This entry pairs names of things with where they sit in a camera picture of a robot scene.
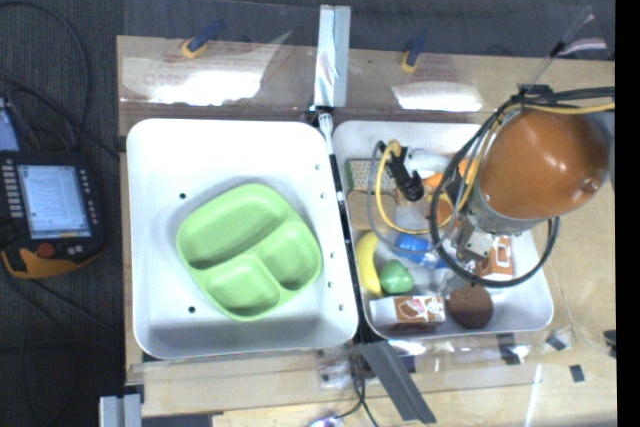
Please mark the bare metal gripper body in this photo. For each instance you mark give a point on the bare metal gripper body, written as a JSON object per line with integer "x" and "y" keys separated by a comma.
{"x": 472, "y": 242}

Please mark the dull grey metal gripper finger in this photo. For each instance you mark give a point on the dull grey metal gripper finger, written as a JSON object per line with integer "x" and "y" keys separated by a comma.
{"x": 452, "y": 284}

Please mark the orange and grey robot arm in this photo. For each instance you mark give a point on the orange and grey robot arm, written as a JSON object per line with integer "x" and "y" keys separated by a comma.
{"x": 540, "y": 165}

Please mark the brown round biscuit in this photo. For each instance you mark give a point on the brown round biscuit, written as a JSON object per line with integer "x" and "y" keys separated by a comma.
{"x": 470, "y": 306}

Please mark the orange and white carton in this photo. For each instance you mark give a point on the orange and white carton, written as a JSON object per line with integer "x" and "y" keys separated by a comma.
{"x": 500, "y": 262}

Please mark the brown and white carton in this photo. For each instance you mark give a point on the brown and white carton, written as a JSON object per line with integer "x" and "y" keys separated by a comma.
{"x": 415, "y": 310}

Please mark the clear bottle with blue label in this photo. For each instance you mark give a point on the clear bottle with blue label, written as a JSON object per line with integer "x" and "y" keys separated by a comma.
{"x": 414, "y": 245}

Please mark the green toy pepper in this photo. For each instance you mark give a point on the green toy pepper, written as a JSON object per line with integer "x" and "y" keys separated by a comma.
{"x": 396, "y": 277}

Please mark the white plastic tray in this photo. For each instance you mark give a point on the white plastic tray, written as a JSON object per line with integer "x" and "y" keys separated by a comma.
{"x": 165, "y": 215}
{"x": 515, "y": 310}

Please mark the orange toy fruit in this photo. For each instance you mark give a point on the orange toy fruit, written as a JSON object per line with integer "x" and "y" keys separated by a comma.
{"x": 434, "y": 180}

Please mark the yellow banana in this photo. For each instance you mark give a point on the yellow banana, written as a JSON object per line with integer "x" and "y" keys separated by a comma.
{"x": 367, "y": 260}

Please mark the brown bread slice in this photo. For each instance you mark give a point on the brown bread slice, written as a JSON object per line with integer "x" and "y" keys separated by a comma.
{"x": 362, "y": 210}

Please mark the green and white patterned box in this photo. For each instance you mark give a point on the green and white patterned box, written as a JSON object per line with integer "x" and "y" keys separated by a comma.
{"x": 361, "y": 172}

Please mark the thin black and white rod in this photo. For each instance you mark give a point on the thin black and white rod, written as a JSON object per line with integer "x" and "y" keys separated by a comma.
{"x": 342, "y": 202}

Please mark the green divided plate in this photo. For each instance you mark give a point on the green divided plate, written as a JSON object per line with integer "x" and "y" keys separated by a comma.
{"x": 235, "y": 230}

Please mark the black cylinder on white bracket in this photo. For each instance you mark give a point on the black cylinder on white bracket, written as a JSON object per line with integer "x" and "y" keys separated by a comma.
{"x": 406, "y": 175}

